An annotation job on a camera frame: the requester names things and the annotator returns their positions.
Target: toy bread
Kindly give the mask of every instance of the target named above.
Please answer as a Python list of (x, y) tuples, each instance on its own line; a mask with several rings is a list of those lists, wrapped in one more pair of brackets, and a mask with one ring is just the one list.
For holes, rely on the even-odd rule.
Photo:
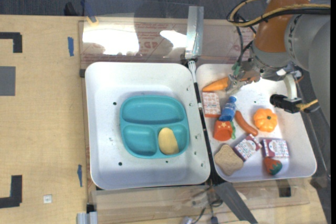
[(227, 176), (232, 175), (235, 171), (240, 170), (244, 162), (229, 145), (223, 145), (215, 155), (215, 163), (221, 168)]

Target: white square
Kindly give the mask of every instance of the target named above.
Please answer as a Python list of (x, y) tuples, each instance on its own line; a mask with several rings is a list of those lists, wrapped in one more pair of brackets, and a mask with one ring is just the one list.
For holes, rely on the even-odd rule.
[(53, 196), (51, 194), (43, 196), (43, 203), (44, 204), (51, 204), (53, 202)]

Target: light wood surface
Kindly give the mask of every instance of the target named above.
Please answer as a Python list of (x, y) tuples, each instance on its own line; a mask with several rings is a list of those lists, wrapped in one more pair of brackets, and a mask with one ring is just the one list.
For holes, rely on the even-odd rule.
[[(23, 202), (1, 208), (0, 223), (76, 223), (86, 211), (87, 167), (79, 31), (82, 17), (0, 15), (0, 31), (20, 32), (23, 53), (0, 39), (0, 66), (16, 67), (16, 94), (0, 97), (0, 198), (8, 197), (10, 177), (23, 176)], [(74, 39), (69, 55), (68, 37)], [(82, 166), (82, 183), (77, 175)], [(259, 223), (326, 223), (316, 190), (305, 182), (308, 202), (253, 209)], [(44, 204), (43, 196), (52, 195)], [(237, 222), (231, 212), (220, 223)], [(198, 223), (209, 223), (207, 213)], [(180, 223), (181, 217), (137, 224)]]

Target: toy hot dog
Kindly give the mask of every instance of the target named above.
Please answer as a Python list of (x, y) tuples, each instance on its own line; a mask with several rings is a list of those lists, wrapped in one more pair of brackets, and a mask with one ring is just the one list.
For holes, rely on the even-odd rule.
[(243, 118), (243, 115), (239, 110), (236, 111), (235, 114), (235, 120), (237, 124), (248, 134), (252, 134), (253, 136), (258, 135), (258, 130), (253, 128), (251, 125), (249, 125), (245, 119)]

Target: toy pumpkin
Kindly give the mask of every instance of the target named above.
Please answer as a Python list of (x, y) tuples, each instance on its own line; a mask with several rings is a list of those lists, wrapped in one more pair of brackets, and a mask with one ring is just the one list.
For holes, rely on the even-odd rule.
[(271, 109), (258, 109), (253, 119), (255, 126), (264, 132), (272, 132), (278, 124), (278, 117)]

